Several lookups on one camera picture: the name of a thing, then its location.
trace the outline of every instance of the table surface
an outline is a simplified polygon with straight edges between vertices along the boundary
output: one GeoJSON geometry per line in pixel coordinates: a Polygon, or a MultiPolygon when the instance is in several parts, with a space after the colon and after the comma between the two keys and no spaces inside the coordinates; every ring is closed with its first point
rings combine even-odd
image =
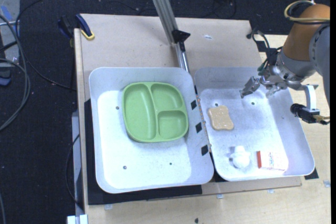
{"type": "MultiPolygon", "coordinates": [[[[81,141],[84,212],[89,223],[331,223],[330,125],[302,122],[319,178],[287,177],[247,182],[210,182],[203,195],[151,201],[88,205],[84,102],[90,98],[88,77],[98,67],[176,67],[176,52],[167,44],[158,17],[82,14],[95,39],[88,41],[75,29],[78,113],[81,141]],[[218,199],[216,194],[224,194],[218,199]]],[[[191,75],[201,67],[258,67],[265,55],[253,40],[249,21],[177,18],[179,29],[191,33],[185,42],[191,75]]],[[[267,36],[271,47],[286,36],[267,36]]],[[[305,81],[315,83],[321,115],[330,115],[323,82],[317,73],[305,81]]],[[[296,103],[305,104],[303,92],[290,90],[296,103]]]]}

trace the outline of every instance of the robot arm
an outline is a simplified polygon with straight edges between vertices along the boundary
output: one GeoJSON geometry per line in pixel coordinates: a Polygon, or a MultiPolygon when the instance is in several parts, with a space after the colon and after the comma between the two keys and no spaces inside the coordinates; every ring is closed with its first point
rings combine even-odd
{"type": "Polygon", "coordinates": [[[284,46],[280,52],[268,54],[267,64],[258,69],[260,78],[251,77],[240,95],[243,98],[256,91],[260,85],[268,89],[267,96],[287,87],[304,90],[307,106],[294,104],[292,113],[309,123],[327,124],[316,109],[314,89],[317,85],[301,83],[318,72],[323,77],[325,96],[330,107],[330,7],[313,1],[297,1],[285,9],[285,17],[295,23],[284,46]],[[300,4],[310,6],[300,17],[291,17],[291,11],[300,4]]]}

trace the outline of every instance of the green divided plate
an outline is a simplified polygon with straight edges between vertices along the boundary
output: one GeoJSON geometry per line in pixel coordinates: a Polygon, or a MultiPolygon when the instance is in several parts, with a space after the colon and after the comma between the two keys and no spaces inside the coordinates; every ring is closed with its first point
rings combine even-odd
{"type": "Polygon", "coordinates": [[[123,90],[122,105],[127,133],[138,142],[171,141],[188,131],[183,97],[171,84],[132,83],[123,90]]]}

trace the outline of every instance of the black floor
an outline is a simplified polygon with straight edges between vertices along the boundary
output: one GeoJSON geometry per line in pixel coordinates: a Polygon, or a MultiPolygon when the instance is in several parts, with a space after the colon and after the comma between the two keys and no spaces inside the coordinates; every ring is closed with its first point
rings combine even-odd
{"type": "MultiPolygon", "coordinates": [[[[283,11],[294,1],[171,3],[176,17],[243,19],[265,34],[288,34],[292,24],[283,11]]],[[[330,5],[330,0],[315,2],[330,5]]],[[[32,82],[28,102],[16,120],[0,132],[0,193],[7,223],[65,223],[67,216],[75,214],[65,168],[72,142],[71,114],[76,110],[76,93],[67,88],[76,85],[70,84],[73,49],[60,34],[57,20],[66,15],[74,24],[77,13],[156,16],[156,12],[151,0],[20,0],[20,7],[24,11],[20,39],[27,59],[55,83],[43,79],[28,65],[32,82]]],[[[12,78],[8,87],[0,87],[0,124],[22,99],[22,72],[13,69],[12,78]]]]}

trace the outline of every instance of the black fabric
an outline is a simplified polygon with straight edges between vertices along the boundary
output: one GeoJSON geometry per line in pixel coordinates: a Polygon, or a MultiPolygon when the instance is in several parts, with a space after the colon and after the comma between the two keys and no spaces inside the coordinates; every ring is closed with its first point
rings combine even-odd
{"type": "Polygon", "coordinates": [[[85,102],[85,134],[87,153],[88,200],[90,205],[115,204],[118,202],[162,199],[169,197],[202,194],[200,185],[132,191],[124,194],[110,194],[103,191],[96,181],[95,149],[90,100],[85,102]]]}
{"type": "MultiPolygon", "coordinates": [[[[20,9],[35,1],[20,0],[20,9]]],[[[283,11],[294,1],[171,3],[176,17],[244,19],[265,34],[287,34],[292,23],[283,11]]],[[[315,2],[330,5],[330,0],[315,2]]],[[[57,20],[66,15],[76,24],[77,13],[157,16],[152,0],[43,0],[27,9],[20,18],[27,58],[43,75],[65,86],[70,86],[74,53],[69,40],[60,34],[57,20]]],[[[0,87],[0,124],[16,110],[23,95],[23,74],[17,68],[12,71],[10,85],[0,87]]],[[[66,189],[65,164],[72,143],[76,93],[45,81],[30,66],[28,73],[30,98],[17,119],[0,132],[0,192],[7,223],[65,223],[67,216],[75,214],[66,189]]]]}

